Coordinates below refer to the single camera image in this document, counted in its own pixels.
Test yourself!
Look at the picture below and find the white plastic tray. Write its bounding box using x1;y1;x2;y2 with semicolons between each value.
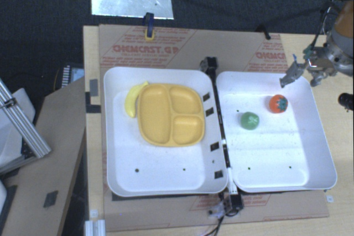
103;66;229;198
215;71;339;193

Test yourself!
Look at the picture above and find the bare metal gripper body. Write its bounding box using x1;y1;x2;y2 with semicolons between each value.
306;43;354;77

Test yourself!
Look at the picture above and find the orange toy tomato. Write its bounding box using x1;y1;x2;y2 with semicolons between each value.
268;94;289;114

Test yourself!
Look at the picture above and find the yellow divided plate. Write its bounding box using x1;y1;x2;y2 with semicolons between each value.
137;83;206;148

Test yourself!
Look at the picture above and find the thin black and white rod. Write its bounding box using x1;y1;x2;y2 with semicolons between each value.
209;71;238;195

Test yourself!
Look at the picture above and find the green round toy fruit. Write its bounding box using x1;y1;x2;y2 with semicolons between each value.
240;111;261;131

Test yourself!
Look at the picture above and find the brown cardboard board red print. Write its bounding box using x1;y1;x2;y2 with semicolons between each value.
98;24;331;233

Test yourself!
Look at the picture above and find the yellow banana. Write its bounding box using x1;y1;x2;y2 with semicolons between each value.
124;80;150;119

